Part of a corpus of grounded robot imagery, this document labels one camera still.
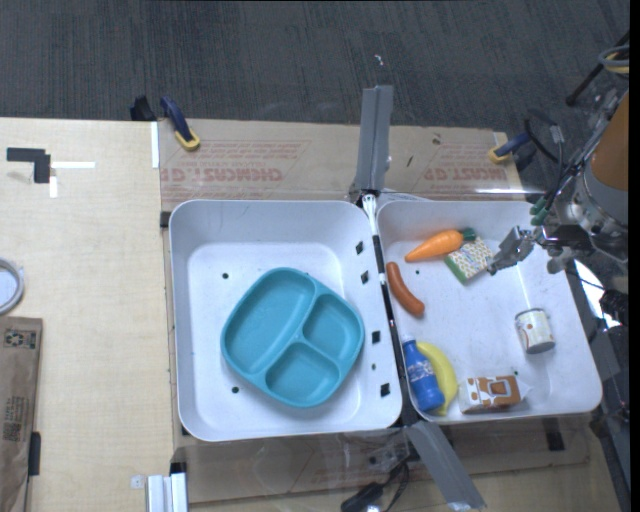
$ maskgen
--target water bottle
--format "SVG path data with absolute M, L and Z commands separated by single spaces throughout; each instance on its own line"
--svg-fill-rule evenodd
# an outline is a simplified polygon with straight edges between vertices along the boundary
M 444 404 L 444 395 L 438 387 L 433 366 L 416 346 L 413 336 L 402 337 L 402 350 L 407 365 L 407 375 L 413 390 L 413 396 L 421 411 L 429 411 Z

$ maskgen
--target teal plate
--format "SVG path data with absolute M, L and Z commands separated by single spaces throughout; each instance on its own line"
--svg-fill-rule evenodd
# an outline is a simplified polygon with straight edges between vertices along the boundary
M 239 375 L 292 407 L 328 400 L 364 341 L 362 319 L 342 297 L 293 268 L 258 279 L 229 315 L 222 355 Z

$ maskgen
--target carrot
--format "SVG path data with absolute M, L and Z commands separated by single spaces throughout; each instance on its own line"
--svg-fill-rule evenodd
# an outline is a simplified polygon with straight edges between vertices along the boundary
M 475 238 L 476 235 L 471 228 L 462 231 L 447 229 L 428 238 L 415 249 L 409 251 L 404 257 L 404 260 L 413 262 L 449 254 L 460 249 L 464 242 L 471 242 L 475 240 Z
M 400 305 L 414 316 L 422 316 L 424 313 L 424 302 L 418 299 L 402 279 L 398 264 L 390 261 L 387 263 L 387 281 L 393 296 L 398 299 Z

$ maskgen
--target can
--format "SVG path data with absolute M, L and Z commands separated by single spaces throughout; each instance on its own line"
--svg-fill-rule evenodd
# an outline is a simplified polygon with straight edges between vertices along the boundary
M 547 314 L 541 308 L 528 309 L 516 315 L 516 330 L 527 354 L 539 354 L 556 346 Z

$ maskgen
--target sausage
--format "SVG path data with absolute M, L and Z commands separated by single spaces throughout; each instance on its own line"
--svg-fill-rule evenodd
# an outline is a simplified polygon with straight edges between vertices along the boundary
M 391 293 L 398 300 L 400 305 L 414 316 L 422 316 L 424 313 L 424 302 L 418 299 L 402 279 L 400 267 L 397 263 L 390 261 L 387 263 L 387 281 Z

